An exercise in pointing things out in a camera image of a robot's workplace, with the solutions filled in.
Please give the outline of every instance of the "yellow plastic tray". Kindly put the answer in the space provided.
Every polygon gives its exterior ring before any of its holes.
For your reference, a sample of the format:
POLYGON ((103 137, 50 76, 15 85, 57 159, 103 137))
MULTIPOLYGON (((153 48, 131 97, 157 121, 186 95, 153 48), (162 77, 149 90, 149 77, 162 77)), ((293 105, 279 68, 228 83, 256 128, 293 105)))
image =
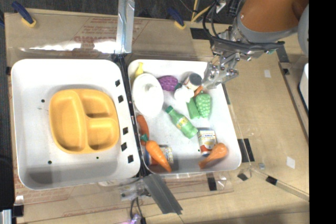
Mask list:
POLYGON ((67 153, 107 150, 118 142, 120 131, 112 99, 93 89, 55 93, 49 105, 49 120, 56 145, 67 153))

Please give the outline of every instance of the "white lid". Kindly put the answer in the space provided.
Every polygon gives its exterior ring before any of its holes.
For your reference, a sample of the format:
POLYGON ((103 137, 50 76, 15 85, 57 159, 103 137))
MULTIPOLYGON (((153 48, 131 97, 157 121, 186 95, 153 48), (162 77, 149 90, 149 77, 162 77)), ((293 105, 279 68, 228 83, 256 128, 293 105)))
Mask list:
POLYGON ((154 118, 163 106, 163 90, 155 76, 143 73, 137 76, 132 86, 133 102, 144 116, 154 118))

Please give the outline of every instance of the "small can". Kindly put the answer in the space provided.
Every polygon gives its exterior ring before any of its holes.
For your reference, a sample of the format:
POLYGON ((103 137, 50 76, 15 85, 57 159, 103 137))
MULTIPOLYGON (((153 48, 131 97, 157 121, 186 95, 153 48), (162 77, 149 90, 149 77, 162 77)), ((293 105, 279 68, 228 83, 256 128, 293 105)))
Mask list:
POLYGON ((196 89, 202 84, 202 77, 197 73, 190 74, 183 82, 188 89, 196 91, 196 89))
POLYGON ((208 128, 198 128, 198 142, 203 156, 208 156, 217 144, 216 133, 208 128))
MULTIPOLYGON (((173 159, 173 150, 171 147, 168 146, 160 146, 161 151, 163 152, 164 156, 166 157, 168 163, 170 165, 174 164, 174 159, 173 159)), ((158 165, 158 162, 154 160, 151 155, 145 150, 145 163, 150 166, 150 165, 158 165)))

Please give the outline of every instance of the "toy carrot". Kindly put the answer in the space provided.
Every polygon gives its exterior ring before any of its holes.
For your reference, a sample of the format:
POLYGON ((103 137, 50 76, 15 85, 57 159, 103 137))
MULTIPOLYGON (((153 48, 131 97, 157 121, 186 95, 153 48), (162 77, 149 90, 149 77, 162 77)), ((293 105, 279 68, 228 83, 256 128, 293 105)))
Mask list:
POLYGON ((146 150, 152 156, 152 158, 170 173, 172 169, 157 142, 153 140, 148 140, 146 134, 141 135, 140 139, 146 142, 146 150))
POLYGON ((194 97, 196 97, 202 90, 203 86, 202 85, 198 86, 198 88, 194 91, 194 97))
POLYGON ((198 163, 199 167, 202 169, 208 162, 214 161, 215 159, 223 158, 227 154, 227 147, 223 143, 218 143, 214 145, 211 153, 202 161, 198 163))
MULTIPOLYGON (((149 129, 148 129, 148 125, 147 125, 147 122, 144 118, 143 115, 138 115, 136 117, 136 120, 140 126, 140 134, 146 134, 147 135, 147 138, 149 139, 149 129)), ((146 142, 144 140, 140 140, 140 143, 141 145, 145 145, 146 142)))

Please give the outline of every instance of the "blue clamp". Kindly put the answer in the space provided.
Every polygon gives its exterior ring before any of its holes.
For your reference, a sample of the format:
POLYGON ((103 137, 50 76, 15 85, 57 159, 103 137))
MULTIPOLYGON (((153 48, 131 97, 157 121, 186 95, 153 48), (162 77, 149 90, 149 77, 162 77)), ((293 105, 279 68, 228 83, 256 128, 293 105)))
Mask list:
POLYGON ((14 1, 12 3, 12 7, 14 8, 14 10, 16 10, 17 12, 19 12, 21 14, 21 16, 22 16, 21 21, 24 24, 26 24, 29 27, 34 27, 36 25, 35 19, 33 19, 31 17, 29 12, 18 1, 14 1))
POLYGON ((178 13, 177 10, 173 8, 168 8, 168 13, 175 19, 175 25, 183 30, 186 27, 186 24, 183 22, 182 16, 178 13))

